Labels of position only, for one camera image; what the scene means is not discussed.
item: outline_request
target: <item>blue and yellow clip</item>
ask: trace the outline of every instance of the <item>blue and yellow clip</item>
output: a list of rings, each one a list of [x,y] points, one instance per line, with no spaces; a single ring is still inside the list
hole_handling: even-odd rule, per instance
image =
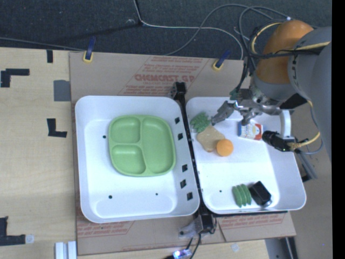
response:
[[[226,50],[222,56],[215,61],[215,63],[212,65],[212,69],[215,71],[219,71],[220,69],[222,69],[223,65],[224,65],[224,60],[228,59],[230,56],[230,50]]]
[[[85,63],[90,63],[92,62],[92,59],[93,59],[93,48],[95,46],[95,42],[96,42],[96,37],[91,37],[90,38],[90,41],[88,43],[88,48],[87,50],[84,52],[84,55],[82,57],[82,60],[85,62]]]

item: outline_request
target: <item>orange fruit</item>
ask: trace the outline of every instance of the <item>orange fruit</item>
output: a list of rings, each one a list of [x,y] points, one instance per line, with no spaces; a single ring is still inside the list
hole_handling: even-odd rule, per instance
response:
[[[233,152],[233,143],[229,139],[222,139],[217,142],[216,150],[220,156],[228,156]]]

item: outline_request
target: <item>white tray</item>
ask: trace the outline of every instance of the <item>white tray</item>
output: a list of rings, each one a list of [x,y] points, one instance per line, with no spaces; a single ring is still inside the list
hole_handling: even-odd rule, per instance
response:
[[[131,114],[154,115],[170,125],[176,150],[172,171],[134,177],[115,170],[104,135],[114,118]],[[176,101],[166,97],[86,96],[75,106],[75,122],[81,210],[90,221],[186,216],[198,209],[196,179]]]
[[[209,117],[228,100],[227,97],[195,97],[187,103],[189,121],[206,112]],[[230,139],[234,151],[220,157],[217,152],[206,152],[196,140],[191,129],[192,144],[205,205],[217,214],[236,214],[266,211],[297,210],[304,206],[306,193],[292,152],[280,152],[262,140],[250,140],[237,136],[238,122],[242,120],[235,111],[228,119],[215,124],[215,128]],[[279,116],[263,114],[253,119],[264,125],[265,130],[280,132]],[[239,208],[232,195],[232,187],[252,185],[261,181],[272,195],[272,203],[263,208],[254,201]]]

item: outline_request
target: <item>wooden surface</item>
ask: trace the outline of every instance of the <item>wooden surface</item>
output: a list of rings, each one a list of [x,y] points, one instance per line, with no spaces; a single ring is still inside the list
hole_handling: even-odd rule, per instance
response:
[[[0,70],[30,69],[0,88],[0,217],[8,216],[8,235],[32,234],[34,243],[0,247],[0,258],[54,258],[54,243],[75,241],[71,103],[54,101],[53,82],[69,81],[68,51],[0,48]],[[47,118],[56,118],[66,138],[48,137]],[[268,259],[264,240],[207,244],[197,258]],[[172,249],[79,256],[164,258]]]

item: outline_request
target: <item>green plate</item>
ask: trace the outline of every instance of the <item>green plate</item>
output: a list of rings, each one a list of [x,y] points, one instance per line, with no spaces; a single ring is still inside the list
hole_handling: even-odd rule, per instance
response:
[[[162,118],[117,117],[109,126],[108,141],[112,164],[124,175],[163,175],[175,166],[173,134]]]

